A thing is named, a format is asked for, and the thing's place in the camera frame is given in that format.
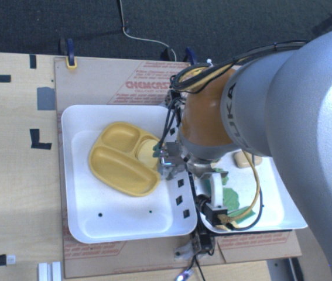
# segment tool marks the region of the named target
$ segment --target yellow cable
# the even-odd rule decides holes
[[[190,85],[190,86],[188,86],[188,87],[186,87],[186,88],[184,88],[184,89],[182,89],[182,90],[177,90],[177,91],[190,91],[190,90],[192,90],[192,89],[194,89],[194,88],[197,88],[197,87],[199,87],[199,86],[205,84],[205,83],[208,82],[209,80],[216,78],[219,74],[221,74],[222,72],[224,72],[224,71],[225,71],[227,68],[229,68],[231,65],[232,65],[232,64],[230,63],[230,64],[228,64],[228,65],[226,65],[226,66],[224,66],[224,67],[221,67],[221,68],[219,68],[218,70],[213,71],[211,74],[205,76],[205,77],[202,78],[201,80],[196,81],[196,83],[194,83],[194,84],[192,84],[192,85]],[[204,68],[195,68],[195,69],[192,69],[192,70],[186,72],[184,75],[182,75],[182,76],[179,78],[179,83],[182,83],[186,77],[190,78],[190,75],[196,76],[196,75],[200,74],[200,73],[201,73],[202,71],[204,71],[205,69],[206,69],[205,67],[204,67]]]
[[[239,220],[240,218],[243,218],[244,216],[246,216],[253,209],[253,207],[254,207],[254,205],[257,202],[257,199],[259,197],[259,192],[261,190],[257,170],[256,170],[251,158],[249,157],[248,153],[245,152],[244,150],[242,152],[244,153],[245,158],[247,159],[247,161],[250,164],[250,167],[253,170],[254,178],[255,178],[255,181],[256,181],[256,185],[257,185],[256,192],[255,192],[255,197],[254,197],[254,200],[253,200],[252,204],[243,213],[235,215],[234,217],[229,217],[225,214],[219,214],[218,218],[222,222],[222,224],[231,223],[233,221]]]

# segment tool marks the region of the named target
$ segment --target cardboard sheet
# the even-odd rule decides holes
[[[60,118],[67,107],[77,104],[159,105],[165,100],[170,76],[178,73],[187,64],[81,58],[78,60],[78,67],[69,70],[64,57],[56,57],[54,64],[63,212],[64,277],[186,267],[189,261],[175,259],[174,250],[186,244],[189,236],[103,244],[82,244],[71,236],[67,222]],[[200,263],[218,265],[300,255],[294,231],[240,234],[217,238],[214,255],[202,257]]]

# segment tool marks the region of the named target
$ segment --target white tray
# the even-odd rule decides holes
[[[161,137],[166,114],[165,107],[142,105],[73,105],[63,112],[68,224],[75,239],[92,244],[186,235],[194,230],[197,214],[186,172],[161,180],[145,197],[131,197],[98,180],[88,164],[94,142],[109,124],[125,121]]]
[[[237,167],[234,155],[239,151],[241,150],[227,153],[214,167],[228,171],[228,181],[223,187],[231,188],[236,191],[240,208],[242,208],[252,203],[255,196],[256,183],[253,171],[250,167],[244,169]],[[263,157],[262,163],[256,166],[256,170],[258,172],[263,196],[261,219],[255,226],[248,230],[229,231],[229,233],[280,231],[307,227],[305,220],[287,192],[272,158]],[[195,180],[194,183],[197,195],[210,195],[205,181]],[[243,228],[250,225],[251,222],[256,219],[259,208],[260,200],[258,198],[253,208],[255,214],[240,222],[239,227]],[[201,219],[205,226],[211,231],[219,234],[227,233],[227,231],[212,226],[207,222],[203,214],[201,214]]]

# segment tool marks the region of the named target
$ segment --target gray robot arm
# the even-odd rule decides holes
[[[332,32],[241,67],[221,116],[239,147],[273,157],[332,271]]]

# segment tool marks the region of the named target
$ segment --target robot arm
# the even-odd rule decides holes
[[[192,93],[179,139],[192,170],[237,148],[273,157],[332,271],[332,32],[295,48],[215,68],[210,79],[192,68],[190,80],[202,74],[195,87],[174,85]]]

